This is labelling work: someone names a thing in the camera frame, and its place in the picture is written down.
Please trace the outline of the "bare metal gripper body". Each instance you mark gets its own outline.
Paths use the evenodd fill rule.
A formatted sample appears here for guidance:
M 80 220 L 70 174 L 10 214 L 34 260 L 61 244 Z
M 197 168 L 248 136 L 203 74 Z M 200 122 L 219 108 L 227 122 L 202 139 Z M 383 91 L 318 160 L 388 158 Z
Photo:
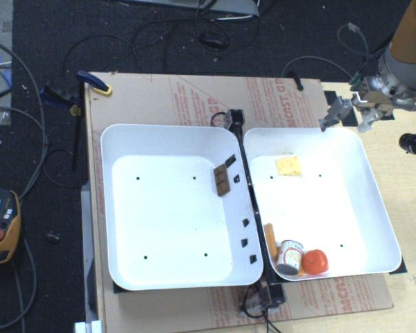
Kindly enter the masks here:
M 354 92 L 352 103 L 362 114 L 375 110 L 390 116 L 394 109 L 416 112 L 416 90 L 394 78 L 366 76 Z

